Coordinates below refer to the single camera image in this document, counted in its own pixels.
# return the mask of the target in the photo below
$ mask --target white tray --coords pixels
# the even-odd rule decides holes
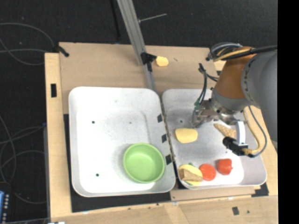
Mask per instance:
[[[121,196],[170,191],[173,164],[166,162],[157,182],[142,184],[125,173],[125,150],[138,142],[170,146],[161,103],[149,89],[77,87],[69,94],[72,185],[82,196]]]
[[[210,189],[219,187],[235,187],[244,185],[261,185],[265,182],[267,173],[261,156],[249,158],[247,156],[237,156],[223,145],[224,136],[214,127],[214,123],[220,123],[229,128],[222,121],[211,121],[204,123],[197,128],[198,139],[195,142],[182,144],[176,139],[175,130],[177,128],[191,128],[192,112],[194,103],[201,93],[195,89],[172,89],[167,90],[162,97],[164,105],[165,119],[170,133],[170,141],[174,153],[177,168],[182,164],[192,163],[199,167],[201,164],[209,163],[216,167],[219,159],[230,158],[233,169],[230,175],[217,175],[212,181],[202,181],[199,186],[190,186],[184,181],[182,184],[189,189]],[[207,90],[205,99],[211,97],[211,91]],[[236,119],[244,120],[242,114]],[[256,141],[245,125],[246,143],[249,148],[256,148]]]

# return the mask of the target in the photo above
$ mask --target yellow cable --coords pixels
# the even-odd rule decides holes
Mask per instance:
[[[222,60],[222,59],[224,59],[224,58],[226,58],[226,57],[229,57],[229,56],[232,56],[232,55],[237,55],[237,54],[240,54],[240,53],[242,53],[242,52],[249,51],[249,50],[251,50],[251,49],[236,50],[236,51],[227,53],[227,54],[225,54],[225,55],[223,55],[223,56],[220,56],[220,57],[214,59],[213,61],[214,61],[214,62],[217,62],[217,61]]]
[[[252,134],[253,134],[254,138],[256,139],[256,142],[257,142],[257,148],[256,149],[249,149],[249,148],[244,148],[243,149],[243,151],[244,151],[245,154],[251,154],[251,153],[259,151],[261,143],[260,143],[260,140],[257,138],[256,134],[254,133],[254,131],[253,131],[252,127],[251,127],[250,121],[248,119],[248,114],[247,114],[247,112],[246,112],[245,109],[243,111],[243,114],[244,114],[244,118],[245,118],[245,120],[247,122],[249,130],[252,132]]]

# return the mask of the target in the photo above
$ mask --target wooden table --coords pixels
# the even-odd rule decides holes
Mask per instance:
[[[260,187],[238,187],[215,190],[171,191],[172,202],[143,204],[87,212],[71,211],[70,183],[64,133],[63,114],[68,112],[67,97],[77,86],[146,88],[143,68],[135,61],[130,45],[61,42],[70,54],[45,54],[47,95],[47,129],[49,159],[49,199],[52,221],[67,223],[277,223],[278,161],[271,143],[262,154],[267,170],[268,196],[251,197]],[[147,46],[147,52],[165,56],[170,64],[158,67],[153,63],[157,92],[170,88],[201,88],[202,75],[198,63],[216,76],[223,64],[206,61],[207,48]],[[260,110],[254,112],[266,130]]]

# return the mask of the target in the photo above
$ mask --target green bowl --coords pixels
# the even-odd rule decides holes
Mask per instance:
[[[159,180],[165,170],[161,152],[147,143],[130,146],[123,156],[123,166],[130,178],[141,183]]]

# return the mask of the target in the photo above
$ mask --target toy tomato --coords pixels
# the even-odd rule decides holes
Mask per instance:
[[[217,164],[218,172],[222,173],[223,175],[229,175],[232,171],[232,160],[231,159],[220,159]]]
[[[211,181],[216,177],[216,169],[211,164],[202,164],[199,169],[202,172],[202,178],[206,181]]]

